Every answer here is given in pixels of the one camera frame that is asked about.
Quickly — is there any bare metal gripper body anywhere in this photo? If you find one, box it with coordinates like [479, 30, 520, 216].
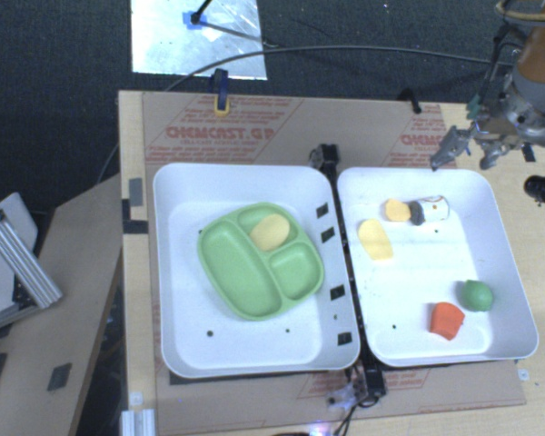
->
[473, 101, 545, 152]

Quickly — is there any white can with grey end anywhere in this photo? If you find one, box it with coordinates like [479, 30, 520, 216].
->
[408, 193, 451, 227]

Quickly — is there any small yellow-orange toy food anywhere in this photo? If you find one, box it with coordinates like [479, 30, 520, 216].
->
[383, 197, 412, 223]

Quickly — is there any pale yellow long toy food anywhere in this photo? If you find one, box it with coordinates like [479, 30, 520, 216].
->
[357, 218, 395, 263]

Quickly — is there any white plastic tray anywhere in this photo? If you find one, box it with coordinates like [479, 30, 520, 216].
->
[335, 166, 540, 369]
[152, 162, 362, 380]

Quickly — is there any green ball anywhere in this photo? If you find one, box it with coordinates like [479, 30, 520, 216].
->
[456, 279, 495, 312]

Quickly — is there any thin black rod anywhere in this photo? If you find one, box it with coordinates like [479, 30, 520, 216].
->
[324, 161, 376, 372]

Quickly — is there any orange toy food wedge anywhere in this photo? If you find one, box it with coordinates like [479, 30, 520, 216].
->
[428, 301, 466, 342]

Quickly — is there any yellow oval toy food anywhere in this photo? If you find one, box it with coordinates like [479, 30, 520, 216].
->
[248, 213, 292, 253]

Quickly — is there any brown cardboard board red print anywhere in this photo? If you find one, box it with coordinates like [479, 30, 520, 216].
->
[141, 90, 529, 427]

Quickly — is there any green divided plate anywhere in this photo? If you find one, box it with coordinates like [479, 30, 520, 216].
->
[196, 201, 326, 322]

